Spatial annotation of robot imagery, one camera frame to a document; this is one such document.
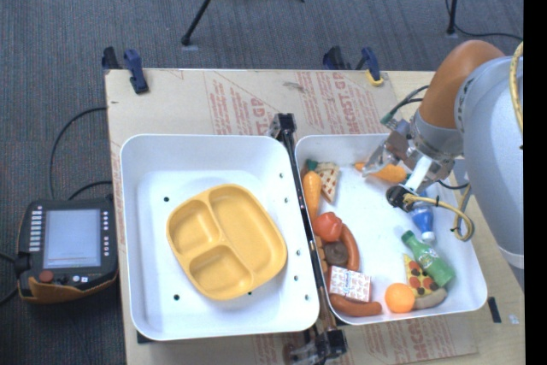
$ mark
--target orange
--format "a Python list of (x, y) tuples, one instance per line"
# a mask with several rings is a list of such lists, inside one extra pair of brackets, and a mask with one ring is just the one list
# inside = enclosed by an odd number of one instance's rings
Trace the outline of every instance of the orange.
[(410, 286), (404, 283), (392, 283), (385, 289), (385, 304), (391, 312), (397, 314), (409, 312), (414, 306), (415, 299)]

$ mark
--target gray carpet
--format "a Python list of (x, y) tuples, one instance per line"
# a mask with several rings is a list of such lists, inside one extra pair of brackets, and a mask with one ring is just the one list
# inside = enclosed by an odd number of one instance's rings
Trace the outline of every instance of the gray carpet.
[[(103, 50), (135, 49), (145, 68), (322, 69), (339, 45), (354, 68), (370, 46), (382, 70), (435, 70), (450, 50), (482, 38), (512, 54), (523, 38), (524, 0), (212, 0), (191, 35), (180, 39), (203, 0), (0, 0), (0, 251), (15, 256), (26, 206), (110, 179), (103, 106)], [(78, 197), (99, 197), (98, 185)], [(0, 297), (15, 286), (0, 258)], [(0, 306), (0, 363), (125, 363), (118, 285), (79, 301), (48, 306), (18, 296)]]

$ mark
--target toy carrot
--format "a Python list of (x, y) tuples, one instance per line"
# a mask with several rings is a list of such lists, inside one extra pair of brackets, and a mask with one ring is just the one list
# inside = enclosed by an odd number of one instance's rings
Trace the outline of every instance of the toy carrot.
[(319, 201), (321, 200), (321, 177), (315, 172), (317, 162), (307, 160), (308, 172), (302, 178), (302, 190), (304, 201), (308, 207), (309, 220), (314, 221), (319, 211)]
[[(364, 162), (357, 162), (353, 166), (361, 172), (364, 165)], [(391, 183), (401, 183), (408, 177), (407, 171), (403, 167), (391, 163), (387, 163), (381, 170), (370, 175), (390, 181)]]

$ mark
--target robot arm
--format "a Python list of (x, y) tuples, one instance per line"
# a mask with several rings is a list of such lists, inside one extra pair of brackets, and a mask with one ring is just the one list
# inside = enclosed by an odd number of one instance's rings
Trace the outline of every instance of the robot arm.
[[(514, 81), (521, 106), (522, 57), (516, 58), (520, 62)], [(455, 47), (433, 76), (411, 121), (386, 121), (391, 133), (369, 157), (362, 175), (387, 163), (404, 162), (412, 170), (410, 177), (386, 196), (391, 205), (408, 211), (411, 204), (402, 202), (405, 194), (416, 196), (445, 179), (454, 159), (464, 156), (477, 203), (524, 290), (522, 131), (509, 77), (514, 61), (515, 56), (504, 56), (479, 40)]]

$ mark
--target button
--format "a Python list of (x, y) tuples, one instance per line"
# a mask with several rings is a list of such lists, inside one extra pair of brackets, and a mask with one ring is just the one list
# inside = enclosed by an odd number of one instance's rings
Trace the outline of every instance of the button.
[(51, 272), (49, 269), (45, 269), (39, 274), (38, 279), (42, 283), (51, 283), (53, 281), (53, 272)]

